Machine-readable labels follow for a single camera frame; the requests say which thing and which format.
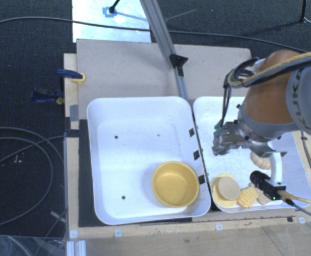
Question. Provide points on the beige croissant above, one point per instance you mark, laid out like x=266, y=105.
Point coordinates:
x=260, y=162

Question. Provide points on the black cylinder on white bracket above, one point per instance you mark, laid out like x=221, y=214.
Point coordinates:
x=266, y=184

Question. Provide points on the pale wood board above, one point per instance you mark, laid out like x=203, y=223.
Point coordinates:
x=134, y=71

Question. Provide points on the yellow waffle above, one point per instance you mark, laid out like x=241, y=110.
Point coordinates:
x=247, y=197

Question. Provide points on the yellow round plate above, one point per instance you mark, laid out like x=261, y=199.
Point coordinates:
x=216, y=196

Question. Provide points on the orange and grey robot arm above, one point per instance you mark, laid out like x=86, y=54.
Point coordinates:
x=272, y=100

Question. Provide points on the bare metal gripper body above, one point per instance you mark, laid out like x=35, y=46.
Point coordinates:
x=236, y=136

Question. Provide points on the tan round biscuit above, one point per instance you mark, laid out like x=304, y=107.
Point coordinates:
x=228, y=188

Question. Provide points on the beige cracker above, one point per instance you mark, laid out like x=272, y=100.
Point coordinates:
x=263, y=198

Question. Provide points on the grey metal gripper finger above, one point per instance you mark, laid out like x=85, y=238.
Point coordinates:
x=218, y=149
x=230, y=147

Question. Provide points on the white plastic tray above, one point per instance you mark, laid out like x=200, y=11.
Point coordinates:
x=224, y=164
x=134, y=153

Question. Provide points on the yellow bowl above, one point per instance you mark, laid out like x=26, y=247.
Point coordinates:
x=175, y=185

